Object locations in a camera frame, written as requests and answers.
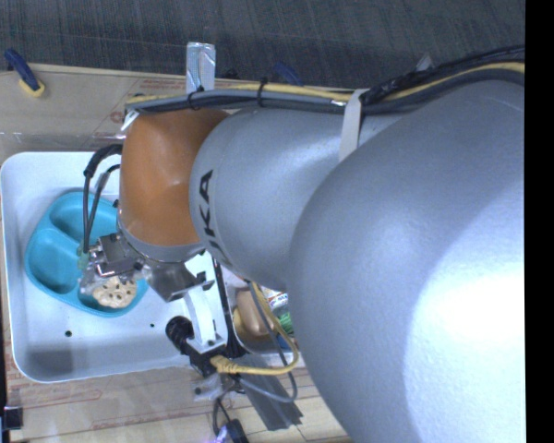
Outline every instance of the gray robot arm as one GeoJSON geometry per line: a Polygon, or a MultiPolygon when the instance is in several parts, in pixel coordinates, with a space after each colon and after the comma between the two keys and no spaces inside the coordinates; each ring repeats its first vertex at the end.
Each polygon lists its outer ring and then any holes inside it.
{"type": "Polygon", "coordinates": [[[524,88],[474,83],[409,114],[252,109],[191,174],[226,267],[290,295],[296,337],[357,442],[524,439],[524,88]]]}

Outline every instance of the blue dish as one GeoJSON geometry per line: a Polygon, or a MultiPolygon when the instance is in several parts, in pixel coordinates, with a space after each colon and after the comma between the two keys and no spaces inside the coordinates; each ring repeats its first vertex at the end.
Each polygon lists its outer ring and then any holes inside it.
{"type": "MultiPolygon", "coordinates": [[[[94,195],[89,196],[89,209],[94,195]]],[[[101,199],[90,232],[90,243],[99,236],[116,232],[117,210],[101,199]]],[[[125,308],[100,305],[79,292],[78,246],[82,240],[82,192],[69,192],[58,198],[43,215],[25,251],[25,271],[33,284],[53,298],[100,317],[120,317],[134,308],[148,290],[138,281],[138,292],[125,308]]]]}

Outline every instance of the white basin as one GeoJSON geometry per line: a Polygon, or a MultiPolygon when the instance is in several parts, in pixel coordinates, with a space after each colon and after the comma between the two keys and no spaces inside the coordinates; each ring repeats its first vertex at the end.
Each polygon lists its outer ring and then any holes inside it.
{"type": "MultiPolygon", "coordinates": [[[[170,366],[188,367],[165,335],[170,318],[190,317],[184,300],[165,303],[149,289],[136,307],[121,317],[97,317],[57,300],[36,287],[24,269],[30,237],[49,206],[61,195],[82,189],[89,152],[23,152],[8,158],[0,171],[6,258],[7,300],[12,348],[18,369],[39,382],[109,376],[170,366]]],[[[120,160],[102,162],[94,176],[120,160]]],[[[118,174],[103,196],[115,200],[118,174]]],[[[187,262],[195,275],[215,279],[211,256],[187,262]]],[[[206,293],[222,337],[227,335],[217,284],[206,293]]]]}

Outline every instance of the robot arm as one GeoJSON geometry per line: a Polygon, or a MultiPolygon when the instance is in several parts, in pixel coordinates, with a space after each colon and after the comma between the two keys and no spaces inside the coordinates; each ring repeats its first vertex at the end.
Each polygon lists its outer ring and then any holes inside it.
{"type": "Polygon", "coordinates": [[[340,113],[182,111],[167,115],[184,121],[175,132],[144,114],[124,147],[120,231],[142,257],[205,248],[286,290],[354,441],[520,441],[524,87],[432,85],[409,102],[368,93],[342,162],[340,113]],[[367,106],[382,97],[388,110],[367,106]]]}

